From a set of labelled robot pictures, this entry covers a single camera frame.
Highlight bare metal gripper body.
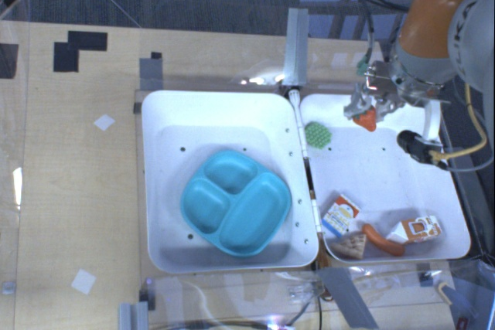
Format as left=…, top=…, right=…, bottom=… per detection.
left=364, top=60, right=446, bottom=107

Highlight red toy strawberry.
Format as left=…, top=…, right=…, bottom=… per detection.
left=352, top=106, right=377, bottom=133

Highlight green grapes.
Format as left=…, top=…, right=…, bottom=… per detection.
left=303, top=121, right=333, bottom=149

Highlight thin black and white rod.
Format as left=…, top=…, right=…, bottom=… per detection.
left=288, top=88, right=323, bottom=235

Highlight white plastic tray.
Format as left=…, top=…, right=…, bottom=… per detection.
left=140, top=89, right=320, bottom=275
left=299, top=93, right=473, bottom=264

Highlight white, orange and blue carton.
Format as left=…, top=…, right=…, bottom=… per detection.
left=321, top=193, right=362, bottom=239

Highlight orange-red sausage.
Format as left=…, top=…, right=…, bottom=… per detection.
left=361, top=223, right=406, bottom=257

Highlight tan pizza slice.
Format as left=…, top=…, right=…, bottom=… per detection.
left=329, top=232, right=367, bottom=260

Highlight blue divided plate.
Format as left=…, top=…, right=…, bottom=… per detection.
left=179, top=149, right=293, bottom=258

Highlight black cylinder on white bracket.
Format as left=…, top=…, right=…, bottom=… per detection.
left=396, top=99, right=446, bottom=168

